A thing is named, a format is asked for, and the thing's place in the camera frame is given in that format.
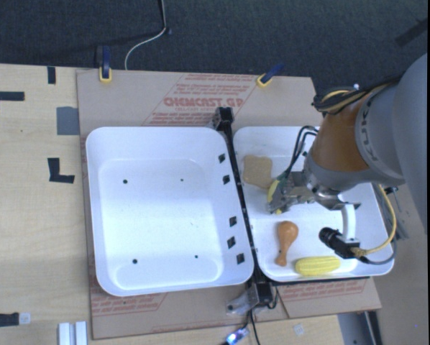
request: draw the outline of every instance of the blue clamp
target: blue clamp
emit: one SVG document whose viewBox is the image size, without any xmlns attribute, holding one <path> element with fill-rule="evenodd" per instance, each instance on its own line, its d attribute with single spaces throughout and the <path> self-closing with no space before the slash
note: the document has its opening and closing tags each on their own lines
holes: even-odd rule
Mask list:
<svg viewBox="0 0 430 345">
<path fill-rule="evenodd" d="M 99 77 L 100 81 L 104 83 L 111 82 L 113 78 L 113 71 L 109 66 L 109 62 L 111 59 L 111 52 L 109 50 L 109 46 L 102 47 L 102 56 L 101 56 L 101 66 L 99 68 Z"/>
<path fill-rule="evenodd" d="M 273 76 L 279 74 L 282 71 L 282 69 L 284 69 L 284 64 L 274 65 L 270 69 L 270 71 L 260 75 L 257 78 L 257 85 L 259 87 L 266 87 L 268 84 L 270 84 L 271 79 L 273 79 Z"/>
</svg>

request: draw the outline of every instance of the gray robot arm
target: gray robot arm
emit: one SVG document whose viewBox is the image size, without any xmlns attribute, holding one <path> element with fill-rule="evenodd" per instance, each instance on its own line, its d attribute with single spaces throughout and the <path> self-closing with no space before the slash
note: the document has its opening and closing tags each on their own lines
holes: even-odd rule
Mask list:
<svg viewBox="0 0 430 345">
<path fill-rule="evenodd" d="M 427 54 L 399 78 L 368 91 L 333 90 L 316 108 L 326 115 L 304 169 L 273 183 L 270 212 L 309 201 L 338 210 L 338 195 L 357 184 L 406 183 L 427 231 Z"/>
</svg>

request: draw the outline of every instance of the cardboard piece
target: cardboard piece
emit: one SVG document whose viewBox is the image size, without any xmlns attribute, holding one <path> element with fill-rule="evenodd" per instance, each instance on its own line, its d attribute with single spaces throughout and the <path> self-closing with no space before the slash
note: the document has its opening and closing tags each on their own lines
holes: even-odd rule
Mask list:
<svg viewBox="0 0 430 345">
<path fill-rule="evenodd" d="M 206 126 L 217 107 L 232 107 L 233 131 L 247 126 L 317 126 L 311 107 L 310 78 L 274 77 L 265 88 L 255 75 L 132 72 L 116 70 L 102 83 L 98 70 L 77 71 L 83 193 L 95 339 L 242 324 L 227 314 L 226 303 L 244 285 L 118 298 L 96 281 L 86 164 L 86 138 L 99 127 Z M 320 316 L 380 308 L 371 278 L 311 282 L 278 287 L 274 310 L 257 313 L 257 321 Z"/>
</svg>

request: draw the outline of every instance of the white cable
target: white cable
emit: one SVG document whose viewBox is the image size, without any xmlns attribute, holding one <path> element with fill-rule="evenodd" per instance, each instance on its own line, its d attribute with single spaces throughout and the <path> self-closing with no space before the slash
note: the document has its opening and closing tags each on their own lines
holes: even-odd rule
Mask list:
<svg viewBox="0 0 430 345">
<path fill-rule="evenodd" d="M 165 17 L 165 6 L 164 6 L 164 0 L 160 0 L 160 5 L 161 5 L 161 8 L 162 8 L 162 10 L 163 10 L 163 22 L 164 22 L 164 28 L 163 28 L 163 30 L 162 30 L 162 31 L 160 31 L 160 32 L 159 32 L 157 35 L 155 35 L 154 37 L 151 37 L 151 38 L 149 38 L 148 40 L 145 40 L 145 41 L 143 41 L 143 42 L 139 42 L 139 43 L 137 43 L 133 48 L 131 48 L 131 49 L 129 50 L 129 52 L 127 53 L 126 58 L 125 58 L 125 60 L 124 60 L 124 68 L 125 68 L 125 70 L 129 70 L 129 69 L 127 68 L 127 61 L 128 61 L 128 59 L 129 59 L 130 54 L 132 54 L 132 52 L 133 52 L 136 48 L 138 48 L 139 46 L 144 45 L 145 43 L 148 43 L 148 42 L 151 42 L 151 41 L 153 41 L 153 40 L 156 40 L 157 38 L 161 37 L 161 36 L 165 33 L 165 31 L 166 31 L 166 29 L 167 29 L 167 19 L 166 19 L 166 17 Z"/>
</svg>

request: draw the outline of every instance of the toy chicken leg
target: toy chicken leg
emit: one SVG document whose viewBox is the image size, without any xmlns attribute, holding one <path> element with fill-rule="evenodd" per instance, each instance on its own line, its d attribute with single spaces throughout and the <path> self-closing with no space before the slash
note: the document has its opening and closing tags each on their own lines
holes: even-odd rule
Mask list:
<svg viewBox="0 0 430 345">
<path fill-rule="evenodd" d="M 279 257 L 275 259 L 275 263 L 280 266 L 286 266 L 287 251 L 298 236 L 298 226 L 292 221 L 282 221 L 278 226 L 278 236 L 280 254 Z"/>
</svg>

